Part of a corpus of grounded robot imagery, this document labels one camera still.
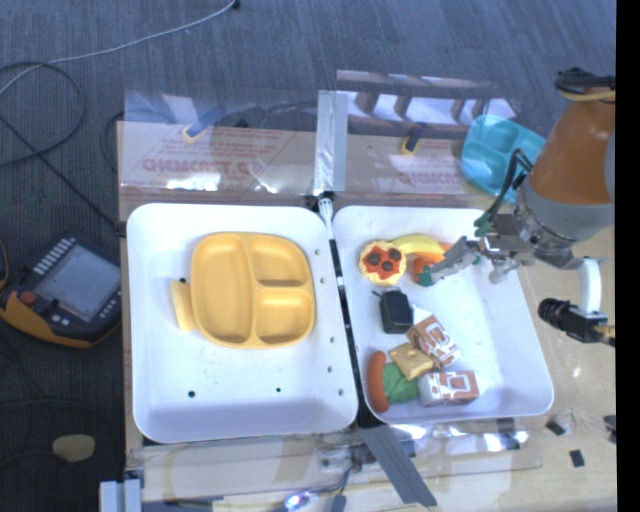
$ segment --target emergency stop button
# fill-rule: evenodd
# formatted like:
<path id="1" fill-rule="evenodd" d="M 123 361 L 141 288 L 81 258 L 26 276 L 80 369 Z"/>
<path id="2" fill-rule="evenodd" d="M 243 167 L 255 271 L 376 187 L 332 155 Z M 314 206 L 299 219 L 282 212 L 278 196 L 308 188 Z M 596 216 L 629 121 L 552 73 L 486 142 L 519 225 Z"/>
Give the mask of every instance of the emergency stop button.
<path id="1" fill-rule="evenodd" d="M 19 299 L 20 302 L 22 302 L 25 306 L 33 307 L 33 305 L 38 300 L 38 296 L 31 290 L 24 290 L 20 292 Z"/>

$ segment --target brown sausage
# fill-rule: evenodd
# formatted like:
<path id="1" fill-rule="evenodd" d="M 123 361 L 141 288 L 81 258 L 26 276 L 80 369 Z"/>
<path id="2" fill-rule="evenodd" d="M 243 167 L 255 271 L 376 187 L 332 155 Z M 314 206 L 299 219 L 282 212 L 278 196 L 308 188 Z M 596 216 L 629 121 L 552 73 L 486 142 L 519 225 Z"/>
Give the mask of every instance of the brown sausage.
<path id="1" fill-rule="evenodd" d="M 384 392 L 382 374 L 387 364 L 387 355 L 378 350 L 374 352 L 369 360 L 367 368 L 367 389 L 369 391 L 369 401 L 376 412 L 386 412 L 389 409 L 389 400 Z"/>

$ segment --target gray carpet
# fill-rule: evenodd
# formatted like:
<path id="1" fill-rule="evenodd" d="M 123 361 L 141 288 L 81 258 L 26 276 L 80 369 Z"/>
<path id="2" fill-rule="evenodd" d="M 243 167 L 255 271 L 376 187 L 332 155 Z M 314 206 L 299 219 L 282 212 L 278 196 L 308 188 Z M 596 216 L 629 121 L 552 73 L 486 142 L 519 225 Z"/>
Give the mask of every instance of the gray carpet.
<path id="1" fill-rule="evenodd" d="M 27 68 L 14 63 L 117 48 L 225 5 L 0 0 L 0 90 Z M 67 230 L 117 253 L 115 145 L 106 128 L 129 90 L 201 98 L 239 87 L 315 94 L 336 88 L 337 70 L 489 80 L 519 98 L 520 123 L 546 134 L 565 105 L 553 90 L 558 71 L 615 74 L 616 11 L 615 0 L 242 0 L 239 9 L 188 29 L 39 68 L 0 94 L 0 240 L 9 268 Z M 29 147 L 63 137 L 81 114 L 68 140 L 23 158 Z M 53 402 L 0 409 L 0 510 L 98 510 L 97 482 L 119 476 L 123 450 L 108 426 L 122 436 L 121 340 L 116 332 L 91 350 L 72 350 L 0 325 L 0 403 L 54 397 L 96 409 Z M 98 441 L 95 456 L 77 467 L 27 455 L 77 432 Z"/>

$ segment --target yellow banana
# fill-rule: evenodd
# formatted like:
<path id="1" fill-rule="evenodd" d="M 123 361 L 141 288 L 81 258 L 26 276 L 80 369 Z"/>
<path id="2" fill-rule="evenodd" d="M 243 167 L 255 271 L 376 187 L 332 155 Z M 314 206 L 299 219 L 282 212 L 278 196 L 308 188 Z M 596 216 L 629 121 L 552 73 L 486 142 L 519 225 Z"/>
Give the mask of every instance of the yellow banana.
<path id="1" fill-rule="evenodd" d="M 417 252 L 444 254 L 445 252 L 444 247 L 435 238 L 422 233 L 400 236 L 391 240 L 391 243 L 404 254 Z"/>

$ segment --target yellow divided plate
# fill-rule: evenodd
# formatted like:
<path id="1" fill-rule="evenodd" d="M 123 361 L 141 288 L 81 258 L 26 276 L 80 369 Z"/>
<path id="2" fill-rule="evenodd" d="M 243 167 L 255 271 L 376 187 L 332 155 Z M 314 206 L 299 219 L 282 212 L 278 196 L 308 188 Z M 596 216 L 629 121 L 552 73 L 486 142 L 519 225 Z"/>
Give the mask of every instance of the yellow divided plate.
<path id="1" fill-rule="evenodd" d="M 315 322 L 309 263 L 298 245 L 260 233 L 225 232 L 198 243 L 191 282 L 171 283 L 180 328 L 197 327 L 235 348 L 275 348 L 304 339 Z"/>

